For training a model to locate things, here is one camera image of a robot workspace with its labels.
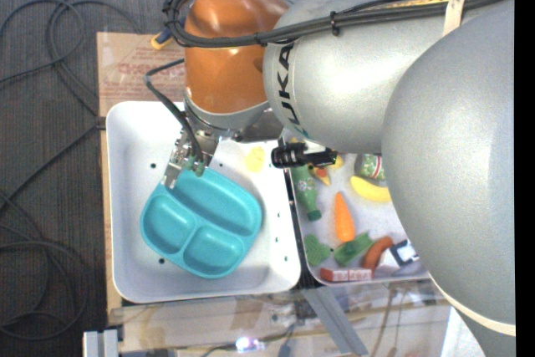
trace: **gray floor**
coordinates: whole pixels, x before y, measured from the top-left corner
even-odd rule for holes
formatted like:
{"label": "gray floor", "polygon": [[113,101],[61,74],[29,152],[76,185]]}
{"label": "gray floor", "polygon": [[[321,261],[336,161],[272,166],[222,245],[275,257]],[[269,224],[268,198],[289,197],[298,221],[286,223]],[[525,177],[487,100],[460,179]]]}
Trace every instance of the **gray floor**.
{"label": "gray floor", "polygon": [[[56,65],[9,79],[51,59],[47,21],[59,3],[45,0],[22,8],[30,1],[0,0],[0,19],[9,18],[0,33],[0,79],[6,79],[0,81],[0,196],[9,197],[10,202],[0,199],[0,354],[80,355],[81,332],[106,326],[94,35],[97,31],[134,32],[135,26],[112,8],[80,3],[77,10],[84,28],[72,12],[65,13],[53,36],[61,54],[76,48],[76,39],[84,36],[65,60],[72,73]],[[163,0],[97,1],[121,8],[143,33],[161,30]],[[10,12],[17,8],[21,9],[11,17]],[[53,162],[40,170],[51,159]],[[33,247],[20,243],[27,240],[36,243]],[[79,255],[84,264],[81,271],[56,246]],[[51,254],[66,267],[73,303]],[[77,319],[83,295],[88,304]],[[37,309],[55,315],[23,316]],[[13,319],[19,323],[7,326]],[[73,319],[77,320],[75,326],[56,337]],[[28,341],[13,338],[6,330],[54,337]]]}

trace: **teal divided plate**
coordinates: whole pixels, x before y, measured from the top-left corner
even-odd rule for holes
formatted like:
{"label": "teal divided plate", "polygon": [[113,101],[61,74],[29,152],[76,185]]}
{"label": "teal divided plate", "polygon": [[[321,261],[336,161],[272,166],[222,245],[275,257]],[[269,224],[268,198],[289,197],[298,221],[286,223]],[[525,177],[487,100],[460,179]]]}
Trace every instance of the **teal divided plate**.
{"label": "teal divided plate", "polygon": [[225,277],[245,258],[262,223],[257,199],[206,168],[158,184],[141,213],[141,235],[163,258],[202,278]]}

